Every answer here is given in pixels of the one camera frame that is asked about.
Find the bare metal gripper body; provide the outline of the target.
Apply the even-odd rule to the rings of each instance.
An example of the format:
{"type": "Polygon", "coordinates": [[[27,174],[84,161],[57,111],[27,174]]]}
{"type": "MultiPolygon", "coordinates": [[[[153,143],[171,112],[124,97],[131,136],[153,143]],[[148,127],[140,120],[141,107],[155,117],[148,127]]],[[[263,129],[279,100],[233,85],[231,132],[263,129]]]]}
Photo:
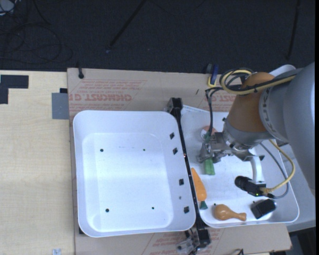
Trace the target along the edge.
{"type": "Polygon", "coordinates": [[[222,132],[205,134],[205,157],[222,158],[244,153],[244,150],[238,149],[232,143],[224,140],[222,132]]]}

